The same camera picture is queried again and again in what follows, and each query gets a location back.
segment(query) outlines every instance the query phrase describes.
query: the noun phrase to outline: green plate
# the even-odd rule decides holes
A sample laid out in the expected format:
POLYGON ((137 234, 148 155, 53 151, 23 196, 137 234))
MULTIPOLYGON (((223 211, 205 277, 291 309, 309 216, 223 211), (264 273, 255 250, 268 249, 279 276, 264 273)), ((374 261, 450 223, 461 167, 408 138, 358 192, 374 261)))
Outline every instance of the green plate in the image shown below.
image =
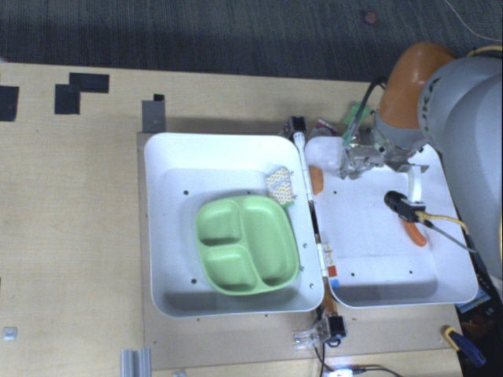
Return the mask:
POLYGON ((288 285, 299 253, 285 210, 265 196, 239 196, 203 205, 196 244, 204 274, 226 295, 255 295, 288 285))

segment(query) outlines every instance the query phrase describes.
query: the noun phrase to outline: dark gray carpet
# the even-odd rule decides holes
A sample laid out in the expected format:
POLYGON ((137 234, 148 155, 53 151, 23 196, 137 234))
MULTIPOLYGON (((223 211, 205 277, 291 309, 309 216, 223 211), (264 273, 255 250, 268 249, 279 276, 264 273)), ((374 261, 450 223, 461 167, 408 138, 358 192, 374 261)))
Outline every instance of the dark gray carpet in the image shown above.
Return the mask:
MULTIPOLYGON (((450 1, 501 38, 502 0, 450 1)), ((442 0, 0 0, 0 56, 18 62, 370 80, 421 40, 491 44, 442 0)))

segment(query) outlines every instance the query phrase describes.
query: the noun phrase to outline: orange object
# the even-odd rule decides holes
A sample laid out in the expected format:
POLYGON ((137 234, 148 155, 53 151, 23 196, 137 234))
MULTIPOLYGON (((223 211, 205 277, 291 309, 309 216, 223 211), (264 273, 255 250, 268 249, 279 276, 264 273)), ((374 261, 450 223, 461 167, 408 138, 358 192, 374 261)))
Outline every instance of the orange object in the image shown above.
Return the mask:
POLYGON ((309 167, 309 176, 313 187, 313 194, 316 196, 323 191, 323 170, 319 167, 309 167))
POLYGON ((441 45, 420 42, 398 59, 380 99, 379 117, 389 126, 419 129, 417 102, 431 74, 456 57, 441 45))
POLYGON ((403 222, 410 239, 419 247, 423 247, 426 244, 426 237, 421 235, 421 232, 416 227, 416 224, 413 222, 406 222, 403 219, 401 221, 403 222))

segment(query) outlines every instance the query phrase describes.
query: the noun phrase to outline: green object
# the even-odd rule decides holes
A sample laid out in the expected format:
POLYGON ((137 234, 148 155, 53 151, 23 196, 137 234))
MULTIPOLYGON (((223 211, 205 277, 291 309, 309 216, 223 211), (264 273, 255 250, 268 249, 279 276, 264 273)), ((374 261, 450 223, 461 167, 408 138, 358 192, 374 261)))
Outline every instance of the green object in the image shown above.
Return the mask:
MULTIPOLYGON (((346 116, 346 118, 343 121, 343 125, 344 126, 349 126, 349 124, 351 123, 351 120, 353 120, 353 118, 356 116, 356 113, 358 112, 358 108, 359 107, 360 107, 359 103, 354 104, 351 107, 350 112, 348 113, 348 115, 346 116)), ((365 117, 367 117, 369 115, 369 113, 370 113, 370 107, 366 104, 365 107, 363 108, 362 117, 360 118, 360 121, 358 122, 358 127, 360 127, 360 125, 362 124, 363 119, 365 117)))
POLYGON ((285 210, 265 196, 218 199, 196 216, 204 275, 226 295, 254 295, 288 285, 299 253, 285 210))

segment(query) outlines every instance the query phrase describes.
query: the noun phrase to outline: wooden tabletop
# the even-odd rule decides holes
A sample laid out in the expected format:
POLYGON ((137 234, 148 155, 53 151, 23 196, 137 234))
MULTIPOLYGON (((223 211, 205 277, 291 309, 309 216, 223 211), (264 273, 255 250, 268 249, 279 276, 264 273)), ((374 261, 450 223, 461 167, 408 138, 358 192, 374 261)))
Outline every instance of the wooden tabletop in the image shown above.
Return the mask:
MULTIPOLYGON (((0 341, 0 375, 27 377, 119 375, 121 350, 145 344, 137 162, 142 101, 165 96, 170 131, 276 134, 290 115, 304 115, 310 125, 318 118, 341 124, 367 87, 29 64, 0 64, 0 86, 19 87, 16 120, 0 122, 0 328, 18 328, 15 340, 0 341), (108 74, 109 92, 81 93, 79 115, 55 115, 55 85, 68 84, 70 72, 108 74)), ((370 104, 378 100, 375 92, 370 104)), ((459 329, 452 305, 367 309, 361 317, 343 306, 340 312, 347 318, 347 349, 331 350, 330 364, 382 364, 404 376, 461 375, 440 335, 446 324, 459 329)), ((255 353, 259 345, 238 350, 255 353)), ((179 363, 193 365, 192 355, 188 348, 179 363)), ((185 372, 319 373, 310 352, 268 360, 185 372)))

